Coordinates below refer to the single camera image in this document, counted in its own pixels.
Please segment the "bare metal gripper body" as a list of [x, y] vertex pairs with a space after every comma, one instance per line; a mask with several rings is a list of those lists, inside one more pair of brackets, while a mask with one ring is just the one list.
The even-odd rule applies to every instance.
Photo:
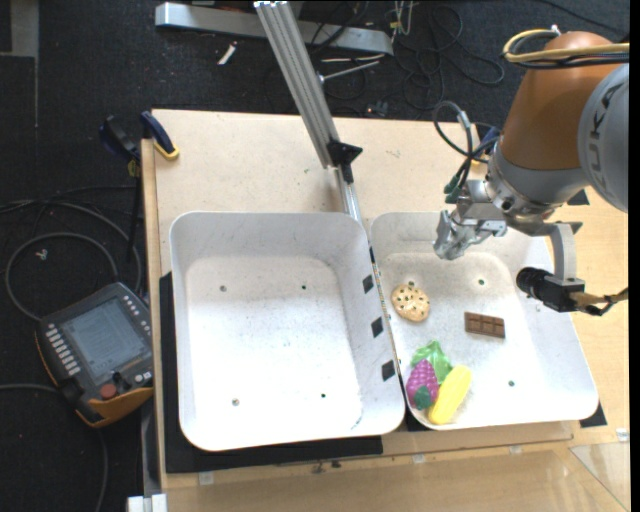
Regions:
[[483, 180], [470, 180], [462, 187], [450, 214], [456, 238], [502, 237], [507, 231], [504, 214], [493, 204]]

